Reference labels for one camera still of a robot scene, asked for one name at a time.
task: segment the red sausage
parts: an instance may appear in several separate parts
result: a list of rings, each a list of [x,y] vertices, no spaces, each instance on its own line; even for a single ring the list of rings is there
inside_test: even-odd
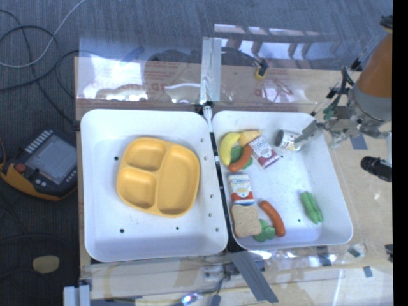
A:
[[[237,162],[231,163],[228,166],[228,169],[230,170],[230,172],[237,172],[241,170],[251,159],[251,155],[252,155],[252,147],[249,145],[245,145],[240,159]]]
[[[286,229],[278,211],[276,211],[276,209],[267,201],[262,201],[261,203],[259,203],[259,207],[264,210],[264,212],[271,219],[272,224],[275,227],[276,235],[278,237],[284,236],[286,233]]]

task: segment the red button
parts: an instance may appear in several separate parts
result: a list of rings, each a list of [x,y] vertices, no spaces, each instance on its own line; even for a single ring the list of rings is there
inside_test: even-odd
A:
[[[23,174],[24,172],[26,172],[27,167],[24,163],[18,163],[14,166],[14,169],[16,169],[17,172]]]

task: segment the toy bread slice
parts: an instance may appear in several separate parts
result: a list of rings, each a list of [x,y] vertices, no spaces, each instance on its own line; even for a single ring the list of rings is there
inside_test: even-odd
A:
[[[234,204],[231,207],[234,232],[237,238],[258,235],[262,231],[258,210],[254,205]]]

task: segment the can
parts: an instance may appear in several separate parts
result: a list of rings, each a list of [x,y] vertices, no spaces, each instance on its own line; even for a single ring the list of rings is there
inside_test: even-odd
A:
[[[299,134],[281,129],[276,134],[275,145],[285,150],[298,152],[300,150],[300,146],[295,146],[295,139],[297,139],[298,137]]]

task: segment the toy sausage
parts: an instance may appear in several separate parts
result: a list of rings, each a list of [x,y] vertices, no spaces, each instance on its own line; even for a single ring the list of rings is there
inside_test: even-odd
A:
[[[237,172],[241,170],[251,159],[251,155],[252,155],[252,147],[249,145],[245,145],[240,159],[237,162],[231,163],[228,166],[228,169],[230,170],[230,172]]]
[[[282,237],[286,234],[285,225],[278,211],[267,201],[259,203],[259,207],[267,214],[271,219],[273,226],[276,230],[276,235]]]

